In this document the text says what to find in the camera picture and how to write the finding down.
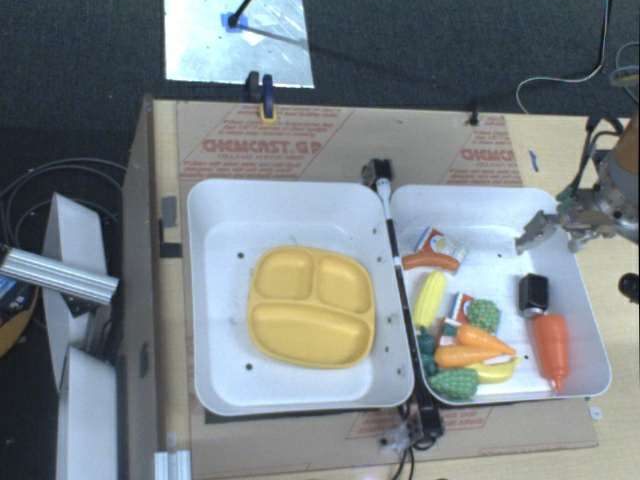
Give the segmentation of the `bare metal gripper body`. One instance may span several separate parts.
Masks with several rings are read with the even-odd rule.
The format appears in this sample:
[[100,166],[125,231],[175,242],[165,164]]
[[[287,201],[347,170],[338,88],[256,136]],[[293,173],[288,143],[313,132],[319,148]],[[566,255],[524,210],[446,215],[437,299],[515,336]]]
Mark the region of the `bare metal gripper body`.
[[599,238],[622,237],[639,243],[638,190],[592,187],[573,191],[566,187],[556,196],[560,226],[568,233],[594,229]]

